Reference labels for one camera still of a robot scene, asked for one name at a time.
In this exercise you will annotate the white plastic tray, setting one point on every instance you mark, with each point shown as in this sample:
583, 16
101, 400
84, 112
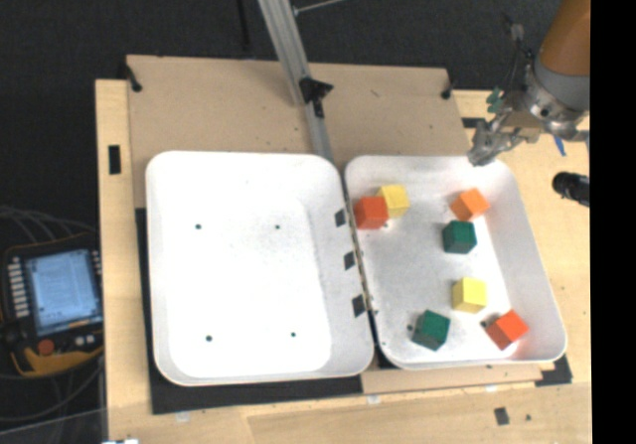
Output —
248, 273
417, 268

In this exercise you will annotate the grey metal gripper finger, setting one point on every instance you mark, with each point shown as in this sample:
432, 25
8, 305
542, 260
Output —
478, 149
495, 146

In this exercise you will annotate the green cube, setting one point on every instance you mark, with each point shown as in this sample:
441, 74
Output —
459, 236
431, 330

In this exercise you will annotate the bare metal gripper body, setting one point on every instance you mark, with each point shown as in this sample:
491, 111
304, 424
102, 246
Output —
544, 111

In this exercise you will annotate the orange cube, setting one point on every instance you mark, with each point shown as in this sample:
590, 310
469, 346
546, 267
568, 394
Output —
469, 203

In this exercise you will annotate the brown cardboard board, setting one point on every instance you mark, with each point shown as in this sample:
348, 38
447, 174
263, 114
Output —
223, 109

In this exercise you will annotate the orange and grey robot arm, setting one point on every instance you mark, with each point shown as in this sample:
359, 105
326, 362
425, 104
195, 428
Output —
569, 35

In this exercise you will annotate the red cube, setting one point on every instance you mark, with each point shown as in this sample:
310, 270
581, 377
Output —
370, 212
507, 329

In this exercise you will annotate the black cylinder on white bracket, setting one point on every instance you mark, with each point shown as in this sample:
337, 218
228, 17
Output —
571, 186

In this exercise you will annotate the yellow cube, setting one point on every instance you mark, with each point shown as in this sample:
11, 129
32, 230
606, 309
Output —
469, 294
396, 198

